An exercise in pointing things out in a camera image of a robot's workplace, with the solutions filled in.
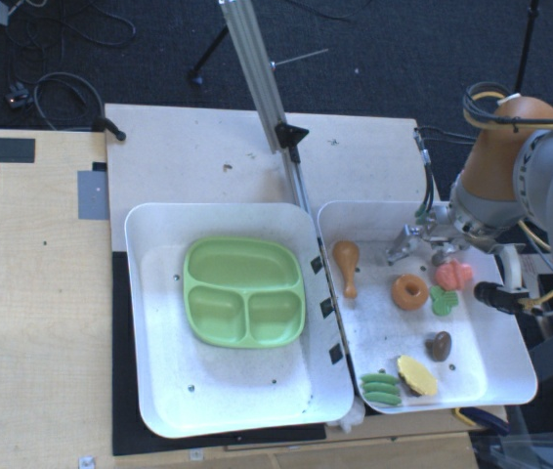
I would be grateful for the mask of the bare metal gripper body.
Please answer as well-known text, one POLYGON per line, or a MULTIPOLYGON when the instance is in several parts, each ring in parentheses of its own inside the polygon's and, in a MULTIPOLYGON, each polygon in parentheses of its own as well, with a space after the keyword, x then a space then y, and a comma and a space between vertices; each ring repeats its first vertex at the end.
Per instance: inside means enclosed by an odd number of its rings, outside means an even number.
POLYGON ((434 249, 454 252, 470 247, 463 231, 455 225, 454 211, 449 202, 420 205, 413 222, 406 227, 411 236, 428 242, 434 249))

